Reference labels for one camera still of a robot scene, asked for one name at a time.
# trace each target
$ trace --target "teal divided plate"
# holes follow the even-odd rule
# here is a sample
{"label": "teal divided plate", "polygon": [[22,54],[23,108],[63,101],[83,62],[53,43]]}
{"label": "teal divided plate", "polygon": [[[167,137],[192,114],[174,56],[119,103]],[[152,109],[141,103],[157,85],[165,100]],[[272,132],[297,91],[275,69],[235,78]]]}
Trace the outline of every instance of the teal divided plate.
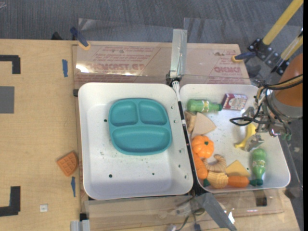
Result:
{"label": "teal divided plate", "polygon": [[152,99],[122,99],[109,110],[113,146],[124,154],[151,155],[166,150],[172,141],[165,108]]}

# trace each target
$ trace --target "small box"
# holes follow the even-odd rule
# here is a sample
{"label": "small box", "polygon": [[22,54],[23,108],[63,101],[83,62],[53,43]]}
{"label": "small box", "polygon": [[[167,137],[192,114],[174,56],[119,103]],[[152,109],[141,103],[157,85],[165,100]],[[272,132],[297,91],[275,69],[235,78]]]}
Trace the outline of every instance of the small box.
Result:
{"label": "small box", "polygon": [[246,101],[246,95],[226,93],[222,101],[222,108],[230,110],[242,110],[245,107]]}

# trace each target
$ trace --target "green bottle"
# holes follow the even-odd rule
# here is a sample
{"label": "green bottle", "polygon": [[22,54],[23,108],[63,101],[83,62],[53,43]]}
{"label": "green bottle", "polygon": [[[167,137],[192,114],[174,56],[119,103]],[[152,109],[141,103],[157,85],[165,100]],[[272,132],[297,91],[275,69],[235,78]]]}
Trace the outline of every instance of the green bottle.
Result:
{"label": "green bottle", "polygon": [[256,177],[255,181],[251,181],[252,185],[261,186],[263,184],[262,176],[265,173],[266,153],[262,148],[252,151],[252,172]]}
{"label": "green bottle", "polygon": [[209,100],[195,100],[189,99],[187,103],[187,110],[191,112],[212,112],[221,111],[222,105],[219,103],[212,103]]}

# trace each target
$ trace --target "toy food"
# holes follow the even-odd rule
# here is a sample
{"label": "toy food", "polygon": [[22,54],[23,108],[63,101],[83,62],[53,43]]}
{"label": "toy food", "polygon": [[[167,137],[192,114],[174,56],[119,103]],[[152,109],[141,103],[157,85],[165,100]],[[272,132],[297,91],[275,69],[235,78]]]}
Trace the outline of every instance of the toy food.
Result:
{"label": "toy food", "polygon": [[225,173],[216,173],[209,171],[207,174],[207,180],[211,186],[220,189],[228,185],[228,176]]}
{"label": "toy food", "polygon": [[196,135],[206,134],[213,131],[216,128],[214,122],[212,122],[205,114],[197,113],[195,118],[195,124],[192,132],[192,138]]}
{"label": "toy food", "polygon": [[226,167],[226,174],[228,176],[246,176],[250,177],[250,173],[247,171],[247,169],[240,163],[239,160],[235,160],[233,163],[231,163],[229,166]]}
{"label": "toy food", "polygon": [[197,135],[192,140],[192,150],[197,153],[199,157],[209,158],[214,151],[214,142],[207,136]]}
{"label": "toy food", "polygon": [[196,167],[197,177],[204,180],[205,178],[207,178],[208,171],[204,163],[202,162],[201,158],[194,151],[192,151],[192,155],[193,155],[194,165]]}
{"label": "toy food", "polygon": [[242,148],[244,149],[247,143],[247,140],[256,133],[256,126],[252,123],[249,123],[247,125],[247,132],[246,132],[246,137],[240,142],[239,144],[235,144],[235,148]]}
{"label": "toy food", "polygon": [[252,152],[252,172],[259,184],[263,184],[262,176],[265,173],[266,153],[262,148],[257,148]]}
{"label": "toy food", "polygon": [[228,185],[232,187],[246,187],[249,183],[249,179],[246,176],[228,176]]}
{"label": "toy food", "polygon": [[246,95],[226,93],[222,101],[223,109],[242,110],[247,101]]}
{"label": "toy food", "polygon": [[57,161],[60,169],[66,176],[70,176],[78,167],[78,158],[75,152],[70,152]]}
{"label": "toy food", "polygon": [[213,111],[221,111],[221,109],[222,109],[221,104],[212,103],[209,100],[189,99],[187,102],[188,111],[213,112]]}
{"label": "toy food", "polygon": [[224,173],[227,167],[226,159],[223,156],[218,155],[218,154],[214,155],[214,158],[217,160],[217,162],[212,165],[207,162],[207,159],[203,159],[203,163],[206,169],[209,171],[213,171],[213,172],[223,172]]}
{"label": "toy food", "polygon": [[195,115],[193,112],[185,111],[184,116],[185,116],[187,131],[191,133],[193,131],[197,115]]}

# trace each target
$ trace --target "blue tape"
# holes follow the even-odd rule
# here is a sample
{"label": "blue tape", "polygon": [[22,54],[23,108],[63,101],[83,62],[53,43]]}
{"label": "blue tape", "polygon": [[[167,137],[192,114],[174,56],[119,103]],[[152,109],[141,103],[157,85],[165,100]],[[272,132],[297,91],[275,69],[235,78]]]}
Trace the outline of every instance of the blue tape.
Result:
{"label": "blue tape", "polygon": [[63,69],[64,77],[68,77],[68,75],[67,75],[67,72],[68,72],[67,60],[65,60],[65,59],[62,59],[62,69]]}
{"label": "blue tape", "polygon": [[71,186],[72,186],[72,189],[73,189],[73,195],[74,195],[74,197],[76,197],[76,183],[75,183],[75,177],[74,176],[72,176]]}
{"label": "blue tape", "polygon": [[86,41],[86,38],[75,27],[72,27],[70,29],[70,32],[73,34],[73,36],[75,36],[78,39],[78,41],[84,47],[88,47],[89,46],[88,42]]}

